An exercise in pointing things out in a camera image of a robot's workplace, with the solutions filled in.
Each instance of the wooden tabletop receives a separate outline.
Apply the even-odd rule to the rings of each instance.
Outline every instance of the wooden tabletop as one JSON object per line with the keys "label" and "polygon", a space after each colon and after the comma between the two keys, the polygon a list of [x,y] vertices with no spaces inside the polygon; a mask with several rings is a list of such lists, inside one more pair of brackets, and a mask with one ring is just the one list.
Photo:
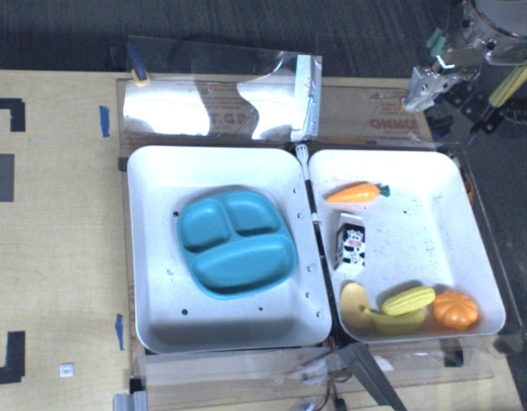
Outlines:
{"label": "wooden tabletop", "polygon": [[[117,168],[117,80],[126,76],[0,70],[0,98],[26,105],[25,132],[11,132],[9,111],[0,110],[0,154],[14,154],[15,162],[14,200],[0,202],[0,367],[6,365],[8,332],[26,337],[25,375],[19,383],[0,384],[0,409],[111,410],[113,395],[129,390],[127,255]],[[327,83],[360,86],[364,80]],[[108,137],[100,107],[109,111]],[[408,409],[522,409],[506,359],[486,351],[479,357],[482,376],[397,392]],[[60,375],[60,366],[71,367],[63,364],[74,364],[74,376]],[[365,391],[344,398],[350,409],[380,409]],[[223,409],[292,409],[296,402]]]}

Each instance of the orange carrot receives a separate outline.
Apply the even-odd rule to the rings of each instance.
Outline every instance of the orange carrot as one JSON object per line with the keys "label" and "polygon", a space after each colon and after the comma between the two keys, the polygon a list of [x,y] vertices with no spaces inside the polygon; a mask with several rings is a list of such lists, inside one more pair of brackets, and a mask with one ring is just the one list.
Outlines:
{"label": "orange carrot", "polygon": [[351,188],[346,188],[336,194],[328,196],[328,202],[369,202],[375,200],[378,195],[389,196],[391,191],[388,186],[376,186],[369,182],[357,184]]}

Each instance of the banana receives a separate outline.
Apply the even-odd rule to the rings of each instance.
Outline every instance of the banana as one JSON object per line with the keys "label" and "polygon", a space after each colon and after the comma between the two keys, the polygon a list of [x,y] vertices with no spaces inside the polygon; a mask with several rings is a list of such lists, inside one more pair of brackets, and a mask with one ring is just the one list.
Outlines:
{"label": "banana", "polygon": [[383,313],[373,312],[366,307],[364,313],[374,321],[378,331],[387,335],[406,335],[419,329],[419,326],[425,321],[426,310],[421,308],[404,315],[392,317]]}

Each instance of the orange pumpkin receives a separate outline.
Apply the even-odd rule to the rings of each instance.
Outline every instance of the orange pumpkin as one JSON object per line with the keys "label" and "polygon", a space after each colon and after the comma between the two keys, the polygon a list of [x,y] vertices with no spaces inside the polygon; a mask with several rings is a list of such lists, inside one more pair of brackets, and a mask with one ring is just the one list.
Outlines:
{"label": "orange pumpkin", "polygon": [[467,294],[448,289],[434,298],[433,315],[443,325],[464,331],[476,322],[478,310]]}

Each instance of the black floor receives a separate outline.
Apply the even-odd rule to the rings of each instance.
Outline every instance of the black floor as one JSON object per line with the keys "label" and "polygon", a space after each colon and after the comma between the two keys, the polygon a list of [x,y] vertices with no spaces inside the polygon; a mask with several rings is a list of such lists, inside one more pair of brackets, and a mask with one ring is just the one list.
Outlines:
{"label": "black floor", "polygon": [[[409,78],[446,13],[446,0],[0,0],[0,69],[120,69],[130,34],[204,34],[322,55],[324,76]],[[479,89],[505,72],[485,69]],[[523,350],[507,353],[527,408],[527,123],[479,134],[467,156],[523,323]]]}

